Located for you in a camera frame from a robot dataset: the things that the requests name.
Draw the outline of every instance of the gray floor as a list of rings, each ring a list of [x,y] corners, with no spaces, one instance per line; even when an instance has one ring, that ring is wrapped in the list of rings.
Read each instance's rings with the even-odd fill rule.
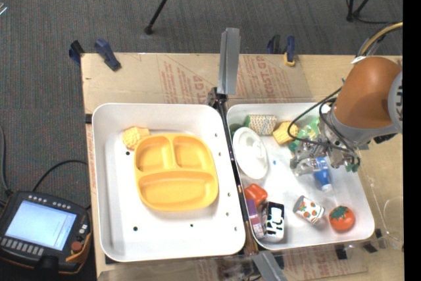
[[[363,0],[355,0],[356,10]],[[347,20],[347,0],[168,0],[143,29],[161,0],[0,0],[0,125],[7,144],[10,189],[28,190],[54,164],[86,160],[80,68],[68,57],[78,40],[94,52],[97,38],[115,52],[219,53],[221,33],[239,28],[241,53],[266,53],[274,34],[296,54],[354,55],[386,22],[403,19],[403,0],[369,0],[359,20]],[[402,55],[403,31],[391,34],[378,55]],[[89,203],[86,166],[70,163],[37,189]],[[0,199],[5,200],[2,190]],[[2,281],[33,280],[32,271],[0,261]],[[93,250],[77,276],[94,280]]]

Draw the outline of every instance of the yellow divided plate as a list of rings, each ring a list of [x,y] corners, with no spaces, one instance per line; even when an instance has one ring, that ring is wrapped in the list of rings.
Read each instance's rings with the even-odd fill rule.
[[[218,195],[212,153],[189,134],[155,134],[134,151],[137,192],[158,211],[190,211],[209,206]]]

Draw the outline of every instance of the yellow food item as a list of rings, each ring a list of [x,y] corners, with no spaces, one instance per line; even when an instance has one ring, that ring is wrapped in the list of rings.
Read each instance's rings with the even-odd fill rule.
[[[275,140],[278,142],[278,144],[284,144],[293,140],[293,138],[289,136],[287,132],[290,124],[291,122],[282,122],[278,128],[273,131],[272,135],[275,137]],[[296,136],[298,134],[298,127],[295,124],[292,124],[289,132],[292,136]]]
[[[140,128],[139,126],[132,126],[131,128],[128,128],[123,133],[123,143],[124,145],[130,149],[134,150],[136,148],[136,145],[139,143],[139,141],[145,137],[149,136],[149,129],[148,128]]]

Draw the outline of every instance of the table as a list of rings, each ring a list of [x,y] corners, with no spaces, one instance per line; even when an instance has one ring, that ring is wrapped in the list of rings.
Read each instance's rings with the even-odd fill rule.
[[[115,53],[122,68],[113,72],[95,53],[81,56],[85,112],[88,116],[103,103],[196,103],[218,85],[219,54]],[[229,104],[316,102],[342,85],[352,68],[352,55],[296,55],[295,66],[283,55],[240,55],[236,95]],[[402,61],[402,56],[387,57]],[[221,264],[237,268],[237,257],[188,261],[106,264],[98,231],[95,157],[91,125],[86,124],[91,180],[91,204],[98,280],[218,280]],[[347,259],[337,259],[332,248],[305,250],[284,256],[288,280],[335,278],[363,281],[404,280],[403,242],[403,139],[396,135],[381,144],[371,142],[361,151],[362,184],[376,227],[367,245],[348,247]]]

